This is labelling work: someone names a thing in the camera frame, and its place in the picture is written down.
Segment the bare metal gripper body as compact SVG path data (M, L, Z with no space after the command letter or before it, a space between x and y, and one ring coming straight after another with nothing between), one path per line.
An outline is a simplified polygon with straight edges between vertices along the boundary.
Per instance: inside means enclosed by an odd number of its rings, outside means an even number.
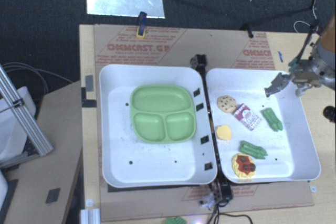
M289 71L292 82L298 85L332 88L332 68L322 60L300 60L298 63L293 63Z

